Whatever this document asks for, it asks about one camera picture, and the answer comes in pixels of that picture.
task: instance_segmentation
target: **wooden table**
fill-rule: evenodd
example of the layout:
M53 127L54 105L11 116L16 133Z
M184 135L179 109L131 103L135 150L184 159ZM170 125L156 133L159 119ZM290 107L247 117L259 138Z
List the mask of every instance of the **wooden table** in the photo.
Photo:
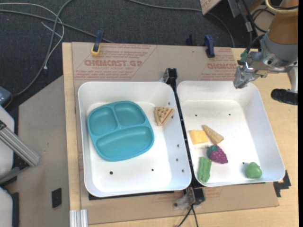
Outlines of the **wooden table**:
M238 59L242 49L232 49ZM66 113L67 154L69 171L70 210L81 209L77 132L75 117L75 98L73 86L73 66L71 43L63 43L63 77ZM298 217L298 107L274 101L270 92L275 88L290 88L287 74L270 74L266 79L253 82L260 91L272 131L278 144L285 169L288 171L291 186L281 191L279 206L262 209L237 210L197 216L201 227L286 227L299 226ZM152 227L177 226L183 216L153 218L145 220L90 225L94 227ZM190 215L182 226L196 226L193 215Z

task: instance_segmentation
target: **blue plate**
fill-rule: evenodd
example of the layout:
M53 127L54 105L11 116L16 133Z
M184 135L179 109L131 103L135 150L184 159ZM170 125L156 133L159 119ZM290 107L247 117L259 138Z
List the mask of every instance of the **blue plate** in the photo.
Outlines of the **blue plate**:
M98 154L108 161L136 157L148 151L154 134L142 108L130 101L119 101L92 110L88 129Z

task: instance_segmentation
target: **toy food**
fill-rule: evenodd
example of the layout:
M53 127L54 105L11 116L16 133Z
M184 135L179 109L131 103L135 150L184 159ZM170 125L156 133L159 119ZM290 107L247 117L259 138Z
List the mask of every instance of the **toy food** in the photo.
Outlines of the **toy food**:
M205 130L207 136L210 138L210 140L212 141L213 144L218 144L224 139L224 137L222 135L220 135L213 129L209 128L207 125L204 124L204 125L202 125L202 127Z
M169 116L172 115L174 112L174 108L169 107L155 107L154 114L155 119L158 126L162 126L169 118Z
M223 150L218 145L212 145L211 147L207 148L207 156L214 162L217 163L228 163L227 156L223 152Z
M212 165L211 159L200 157L200 165L198 169L198 180L207 182L210 177L210 167Z
M250 162L245 169L245 174L248 178L259 178L262 176L262 170L256 162Z
M189 135L194 145L208 142L208 137L204 130L192 130Z

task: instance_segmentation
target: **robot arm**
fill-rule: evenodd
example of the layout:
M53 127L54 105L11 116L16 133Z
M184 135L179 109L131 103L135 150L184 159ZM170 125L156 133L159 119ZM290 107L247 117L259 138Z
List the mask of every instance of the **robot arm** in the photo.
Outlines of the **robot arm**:
M298 4L299 0L283 0L279 9L267 6L276 15L269 30L260 39L257 52L245 50L238 61L235 88L243 88L268 73L286 72L292 82L291 90L275 89L272 97L280 102L297 105L298 97Z

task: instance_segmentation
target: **black fabric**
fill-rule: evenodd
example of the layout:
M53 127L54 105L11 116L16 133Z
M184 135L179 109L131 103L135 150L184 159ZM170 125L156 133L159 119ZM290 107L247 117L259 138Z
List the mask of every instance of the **black fabric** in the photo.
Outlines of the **black fabric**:
M0 0L39 4L54 13L68 0ZM137 0L165 7L201 9L200 0ZM0 9L17 10L43 17L54 16L44 9L24 5L0 5ZM247 47L249 35L240 16L233 18L227 0L222 0L211 11L231 31L235 46ZM185 45L192 34L197 45L204 44L204 37L211 35L215 46L232 47L225 27L215 17L193 11L172 11L149 8L124 0L75 0L60 15L71 26L97 34L104 31L104 39L114 43ZM22 91L41 68L49 46L53 23L24 15L0 12L0 86L16 94ZM59 37L55 36L54 45ZM63 42L94 42L95 38L70 28L65 28ZM7 107L17 107L49 83L62 75L61 45L48 62L48 74L41 73L33 86L14 98Z

